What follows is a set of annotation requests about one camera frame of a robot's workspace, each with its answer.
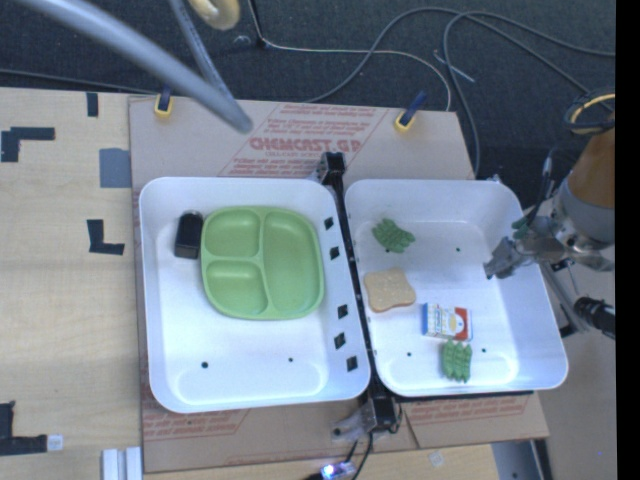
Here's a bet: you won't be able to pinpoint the black cylinder on white bracket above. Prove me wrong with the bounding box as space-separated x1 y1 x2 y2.
540 260 617 340

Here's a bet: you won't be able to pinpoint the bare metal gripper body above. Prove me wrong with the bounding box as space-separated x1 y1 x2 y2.
509 215 616 273

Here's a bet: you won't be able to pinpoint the white plastic tray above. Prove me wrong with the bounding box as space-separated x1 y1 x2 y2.
344 178 570 399
138 175 373 415

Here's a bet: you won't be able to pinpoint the green pea pods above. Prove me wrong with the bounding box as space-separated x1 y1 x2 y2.
370 217 417 255
440 338 474 385

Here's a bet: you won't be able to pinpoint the small black box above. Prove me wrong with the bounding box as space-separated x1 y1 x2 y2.
173 210 205 260

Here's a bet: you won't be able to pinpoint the brown cardboard board red print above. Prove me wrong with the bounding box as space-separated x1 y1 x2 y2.
127 95 551 474

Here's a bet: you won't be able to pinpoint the tan bread slice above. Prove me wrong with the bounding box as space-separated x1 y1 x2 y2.
362 266 418 315

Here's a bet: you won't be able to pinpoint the black block with thin wires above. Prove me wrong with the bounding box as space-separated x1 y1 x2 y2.
331 394 403 439
316 151 348 186

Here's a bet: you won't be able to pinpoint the white blue red carton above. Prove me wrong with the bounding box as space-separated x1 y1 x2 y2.
421 301 474 343

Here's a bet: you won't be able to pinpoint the green divided plate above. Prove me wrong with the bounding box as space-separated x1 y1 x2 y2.
200 205 327 322

